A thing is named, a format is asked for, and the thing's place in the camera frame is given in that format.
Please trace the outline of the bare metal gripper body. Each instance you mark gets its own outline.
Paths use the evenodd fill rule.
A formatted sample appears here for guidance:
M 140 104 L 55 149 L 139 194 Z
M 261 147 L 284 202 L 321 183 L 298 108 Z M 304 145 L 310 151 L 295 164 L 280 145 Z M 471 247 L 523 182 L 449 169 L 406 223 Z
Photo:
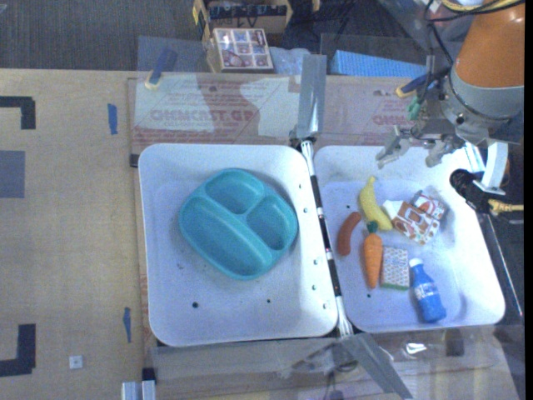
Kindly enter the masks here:
M 410 102 L 411 132 L 419 139 L 455 136 L 474 145 L 490 139 L 512 142 L 523 107 L 523 92 L 427 92 Z

